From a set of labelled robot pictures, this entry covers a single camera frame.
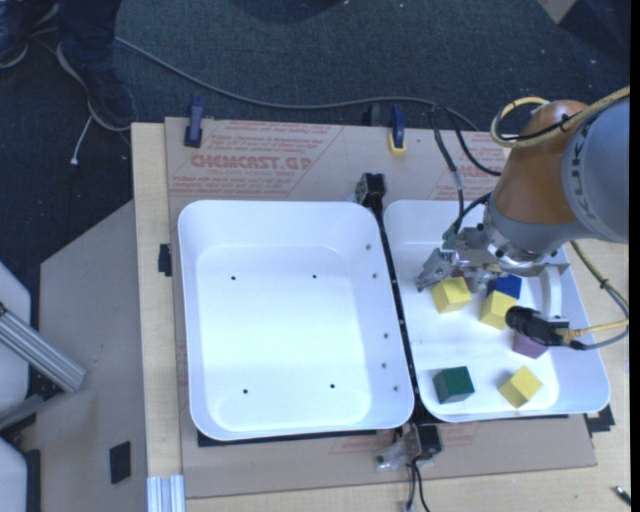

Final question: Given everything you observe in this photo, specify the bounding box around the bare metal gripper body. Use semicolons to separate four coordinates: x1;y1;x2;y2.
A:
442;226;547;277

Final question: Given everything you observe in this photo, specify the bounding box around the yellow cube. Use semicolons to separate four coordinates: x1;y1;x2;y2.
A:
497;364;545;410
431;276;473;315
478;290;518;332

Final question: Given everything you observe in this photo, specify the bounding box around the blue cube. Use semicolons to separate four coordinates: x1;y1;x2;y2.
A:
486;273;523;302

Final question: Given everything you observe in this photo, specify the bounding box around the thin black rod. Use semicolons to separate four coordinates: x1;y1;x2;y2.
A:
371;198;424;427

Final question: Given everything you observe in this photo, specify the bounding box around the white plastic tray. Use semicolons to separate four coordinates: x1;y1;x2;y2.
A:
381;199;613;424
176;199;417;443

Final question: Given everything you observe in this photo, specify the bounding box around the purple cube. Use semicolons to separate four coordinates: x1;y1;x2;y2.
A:
511;330;551;361

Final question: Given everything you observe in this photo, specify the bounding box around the green cube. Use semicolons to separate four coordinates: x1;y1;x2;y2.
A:
431;365;476;405

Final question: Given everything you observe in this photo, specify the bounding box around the brown cardboard board, red print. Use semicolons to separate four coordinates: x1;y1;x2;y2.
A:
164;116;599;499

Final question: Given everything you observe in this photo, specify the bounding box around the person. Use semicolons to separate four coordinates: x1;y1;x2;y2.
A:
0;0;139;133

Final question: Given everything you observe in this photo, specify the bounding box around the black cylinder on white bracket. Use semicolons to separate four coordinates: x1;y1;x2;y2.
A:
504;262;572;348

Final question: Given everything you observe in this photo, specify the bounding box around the black block with thin wires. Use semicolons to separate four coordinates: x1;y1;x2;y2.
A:
398;422;444;460
353;171;387;209

